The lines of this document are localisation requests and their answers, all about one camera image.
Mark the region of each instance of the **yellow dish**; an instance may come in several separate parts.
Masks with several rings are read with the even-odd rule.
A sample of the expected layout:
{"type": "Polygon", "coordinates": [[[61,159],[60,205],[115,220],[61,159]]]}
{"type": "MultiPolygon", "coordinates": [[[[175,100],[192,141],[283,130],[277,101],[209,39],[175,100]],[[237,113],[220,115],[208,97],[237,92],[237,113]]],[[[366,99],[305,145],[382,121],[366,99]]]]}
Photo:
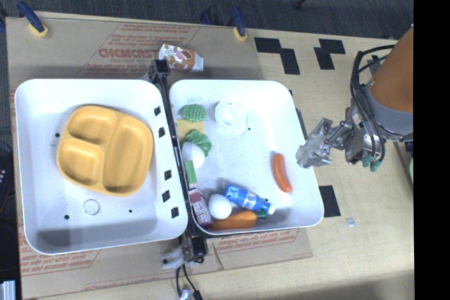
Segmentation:
{"type": "Polygon", "coordinates": [[[141,120],[106,107],[75,110],[58,146],[64,177],[83,188],[115,196],[135,193],[153,154],[152,131],[141,120]]]}

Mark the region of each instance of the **wooden table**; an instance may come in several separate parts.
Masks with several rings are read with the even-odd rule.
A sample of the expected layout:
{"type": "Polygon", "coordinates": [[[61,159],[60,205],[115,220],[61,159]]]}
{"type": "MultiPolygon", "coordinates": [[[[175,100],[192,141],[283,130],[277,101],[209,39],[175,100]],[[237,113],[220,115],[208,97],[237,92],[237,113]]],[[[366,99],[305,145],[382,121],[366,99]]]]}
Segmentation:
{"type": "MultiPolygon", "coordinates": [[[[356,52],[395,43],[253,29],[248,35],[247,41],[257,38],[254,50],[262,79],[279,81],[292,91],[307,131],[322,117],[335,124],[345,118],[356,52]],[[293,58],[300,74],[285,72],[282,59],[288,72],[297,72],[293,58]]],[[[387,143],[386,148],[383,164],[373,173],[361,164],[348,165],[338,150],[331,152],[331,165],[315,168],[319,186],[333,187],[340,216],[325,217],[307,229],[312,257],[192,275],[203,298],[413,299],[413,189],[397,147],[387,143]]],[[[184,277],[181,284],[187,284],[184,277]]],[[[46,299],[167,300],[177,295],[172,278],[46,299]]]]}

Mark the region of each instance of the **candy wrapper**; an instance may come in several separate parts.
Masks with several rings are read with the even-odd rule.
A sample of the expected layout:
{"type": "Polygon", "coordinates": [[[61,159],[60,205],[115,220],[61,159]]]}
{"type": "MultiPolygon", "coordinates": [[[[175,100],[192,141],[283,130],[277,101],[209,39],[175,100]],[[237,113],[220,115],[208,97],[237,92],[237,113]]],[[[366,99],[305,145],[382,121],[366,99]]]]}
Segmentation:
{"type": "Polygon", "coordinates": [[[160,49],[159,57],[161,60],[167,60],[171,69],[178,69],[183,72],[203,71],[203,58],[192,50],[163,44],[160,49]]]}

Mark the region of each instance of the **teal connector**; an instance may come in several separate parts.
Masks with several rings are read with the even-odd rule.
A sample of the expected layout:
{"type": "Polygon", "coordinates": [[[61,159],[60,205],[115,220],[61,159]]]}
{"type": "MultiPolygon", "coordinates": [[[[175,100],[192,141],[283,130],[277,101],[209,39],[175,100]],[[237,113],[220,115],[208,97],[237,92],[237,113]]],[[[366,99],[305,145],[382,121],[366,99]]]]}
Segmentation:
{"type": "Polygon", "coordinates": [[[365,167],[365,168],[368,167],[371,164],[371,162],[373,161],[373,159],[375,159],[375,157],[373,155],[369,155],[368,157],[365,157],[363,159],[363,167],[365,167]]]}
{"type": "Polygon", "coordinates": [[[377,171],[378,167],[381,165],[381,162],[379,162],[378,160],[376,162],[371,163],[371,171],[377,171]]]}

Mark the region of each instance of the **drain hole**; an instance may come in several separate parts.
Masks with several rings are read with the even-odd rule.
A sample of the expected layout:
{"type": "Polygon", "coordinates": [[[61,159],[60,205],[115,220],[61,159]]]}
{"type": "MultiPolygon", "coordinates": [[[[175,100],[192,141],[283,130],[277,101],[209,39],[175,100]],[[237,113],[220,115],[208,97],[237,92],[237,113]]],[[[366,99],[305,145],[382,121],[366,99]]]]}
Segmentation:
{"type": "Polygon", "coordinates": [[[180,213],[178,212],[178,208],[175,207],[172,209],[172,219],[176,218],[180,213]]]}
{"type": "Polygon", "coordinates": [[[170,192],[164,191],[162,194],[162,202],[166,202],[168,199],[170,199],[170,192]]]}

